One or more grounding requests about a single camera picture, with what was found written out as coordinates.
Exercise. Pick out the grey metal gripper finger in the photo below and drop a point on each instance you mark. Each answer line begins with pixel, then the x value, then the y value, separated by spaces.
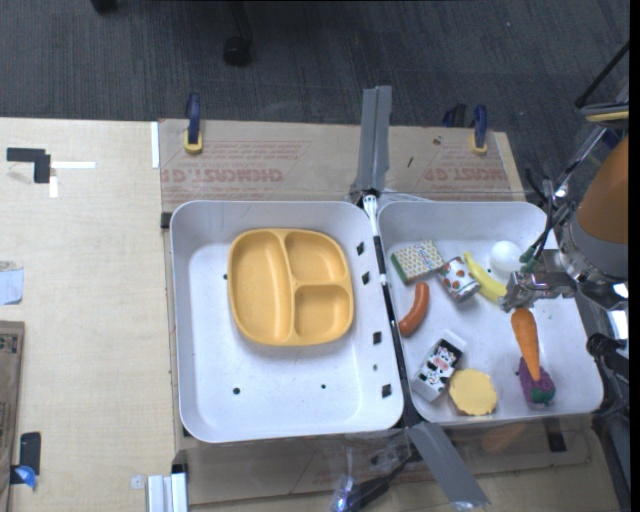
pixel 511 295
pixel 531 292

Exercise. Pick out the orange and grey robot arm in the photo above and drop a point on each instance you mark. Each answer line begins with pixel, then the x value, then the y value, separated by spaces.
pixel 602 200

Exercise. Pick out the yellow divided plate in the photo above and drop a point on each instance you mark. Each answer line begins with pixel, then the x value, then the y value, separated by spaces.
pixel 260 290

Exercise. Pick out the white ball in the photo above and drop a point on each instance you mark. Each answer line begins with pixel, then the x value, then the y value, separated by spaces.
pixel 505 256

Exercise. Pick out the purple grapes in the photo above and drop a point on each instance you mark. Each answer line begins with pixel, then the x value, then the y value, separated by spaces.
pixel 542 387

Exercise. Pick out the yellow banana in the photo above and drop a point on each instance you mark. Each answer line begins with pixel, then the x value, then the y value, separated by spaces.
pixel 484 280

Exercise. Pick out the orange red sausage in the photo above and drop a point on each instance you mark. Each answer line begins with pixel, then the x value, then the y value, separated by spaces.
pixel 416 310

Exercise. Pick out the orange carrot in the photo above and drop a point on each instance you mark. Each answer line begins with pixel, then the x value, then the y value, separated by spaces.
pixel 526 335

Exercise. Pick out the white cow print carton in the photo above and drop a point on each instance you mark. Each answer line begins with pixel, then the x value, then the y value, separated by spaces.
pixel 437 367

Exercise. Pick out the yellow round biscuit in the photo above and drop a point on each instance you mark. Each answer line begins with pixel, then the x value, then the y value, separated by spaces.
pixel 472 392

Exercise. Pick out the green patterned carton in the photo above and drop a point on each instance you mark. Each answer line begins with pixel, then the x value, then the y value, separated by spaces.
pixel 416 261

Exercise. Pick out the black cylinder on white bracket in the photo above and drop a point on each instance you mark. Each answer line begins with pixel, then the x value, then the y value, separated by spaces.
pixel 602 346

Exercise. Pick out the white plastic tray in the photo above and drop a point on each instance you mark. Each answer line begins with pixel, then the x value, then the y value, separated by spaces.
pixel 485 340
pixel 300 395

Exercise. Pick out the brown printed cardboard piece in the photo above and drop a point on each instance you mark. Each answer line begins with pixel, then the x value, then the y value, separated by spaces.
pixel 10 400

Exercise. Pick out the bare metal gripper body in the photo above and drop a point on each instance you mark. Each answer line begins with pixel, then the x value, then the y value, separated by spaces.
pixel 560 280

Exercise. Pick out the brown cardboard board red print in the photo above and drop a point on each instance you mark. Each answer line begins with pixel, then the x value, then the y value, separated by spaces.
pixel 280 165

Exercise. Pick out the white can red print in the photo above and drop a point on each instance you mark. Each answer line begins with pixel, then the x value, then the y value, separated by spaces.
pixel 460 280

